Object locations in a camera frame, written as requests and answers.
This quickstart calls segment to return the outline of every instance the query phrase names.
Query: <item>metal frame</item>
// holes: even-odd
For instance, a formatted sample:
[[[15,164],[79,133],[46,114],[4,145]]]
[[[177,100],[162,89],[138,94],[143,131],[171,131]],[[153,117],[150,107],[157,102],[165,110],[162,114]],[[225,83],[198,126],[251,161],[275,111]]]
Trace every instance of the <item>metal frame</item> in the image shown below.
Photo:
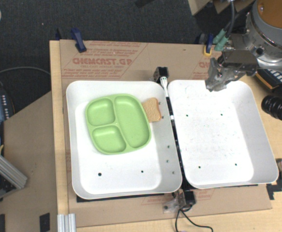
[[[76,232],[75,214],[57,215],[58,232]]]
[[[14,167],[8,160],[0,155],[0,175],[10,182],[15,189],[11,191],[0,190],[0,198],[10,194],[16,190],[25,187],[27,177],[24,176],[16,167]]]

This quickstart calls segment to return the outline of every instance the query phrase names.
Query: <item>black camera lens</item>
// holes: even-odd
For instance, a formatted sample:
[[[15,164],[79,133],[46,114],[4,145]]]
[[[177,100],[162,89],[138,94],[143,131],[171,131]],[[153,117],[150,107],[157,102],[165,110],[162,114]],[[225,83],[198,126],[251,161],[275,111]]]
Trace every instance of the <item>black camera lens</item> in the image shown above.
[[[268,95],[262,100],[261,108],[272,117],[282,120],[282,98]]]

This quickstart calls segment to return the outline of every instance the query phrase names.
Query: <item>wooden table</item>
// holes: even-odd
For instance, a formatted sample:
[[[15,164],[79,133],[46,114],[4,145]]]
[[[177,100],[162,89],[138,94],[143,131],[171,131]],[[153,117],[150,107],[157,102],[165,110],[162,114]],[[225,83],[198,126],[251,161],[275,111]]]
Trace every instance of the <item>wooden table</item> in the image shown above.
[[[50,42],[50,61],[52,76],[52,101],[53,101],[53,118],[54,118],[54,140],[55,140],[55,162],[56,162],[56,185],[57,185],[57,203],[58,214],[68,214],[68,191],[67,191],[67,173],[66,173],[66,156],[64,140],[64,121],[63,121],[63,99],[61,87],[61,66],[60,66],[60,44],[59,41]],[[253,90],[257,103],[268,94],[268,91],[255,79],[243,77],[241,79],[247,83]],[[261,119],[263,121],[270,145],[275,158],[282,158],[282,121],[277,120],[264,113],[259,108]],[[193,217],[197,224],[210,225],[215,232],[225,231],[282,231],[282,192],[275,193],[275,200],[271,201],[272,209],[241,212],[223,215],[211,215],[203,217]],[[78,232],[173,232],[175,231],[174,219],[164,219],[145,222],[134,222],[124,224],[114,224],[107,226],[93,226],[78,228]],[[180,218],[178,227],[182,231],[209,231],[192,227],[185,218]]]

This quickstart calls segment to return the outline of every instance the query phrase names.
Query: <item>cardboard sheet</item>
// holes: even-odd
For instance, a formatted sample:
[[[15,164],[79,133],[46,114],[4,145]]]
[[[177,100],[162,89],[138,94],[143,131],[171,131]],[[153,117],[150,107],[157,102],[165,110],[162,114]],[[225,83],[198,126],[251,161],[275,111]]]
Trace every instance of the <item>cardboard sheet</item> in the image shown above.
[[[65,127],[69,213],[78,227],[174,218],[163,213],[171,194],[104,201],[77,202],[71,182],[71,159],[65,90],[75,80],[151,80],[157,67],[168,67],[172,80],[205,80],[210,58],[202,45],[84,41],[87,52],[78,53],[72,40],[60,41],[63,113]],[[212,52],[217,58],[220,52]],[[189,216],[270,209],[265,185],[195,191],[197,204]]]
[[[4,122],[4,157],[27,178],[21,190],[0,202],[7,232],[57,231],[57,197],[52,116],[52,94]]]

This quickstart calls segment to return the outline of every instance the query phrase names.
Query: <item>blue clamp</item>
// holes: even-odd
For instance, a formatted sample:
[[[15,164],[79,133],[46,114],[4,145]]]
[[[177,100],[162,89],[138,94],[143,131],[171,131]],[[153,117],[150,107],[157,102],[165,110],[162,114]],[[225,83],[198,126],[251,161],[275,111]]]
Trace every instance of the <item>blue clamp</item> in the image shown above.
[[[74,39],[76,41],[75,46],[76,46],[78,52],[79,53],[86,52],[87,49],[84,45],[80,30],[77,29],[77,28],[72,28],[71,29],[71,35],[72,35],[72,39]]]
[[[210,53],[210,51],[212,49],[213,38],[214,38],[214,35],[209,33],[208,34],[208,41],[207,41],[207,45],[206,45],[206,53]]]

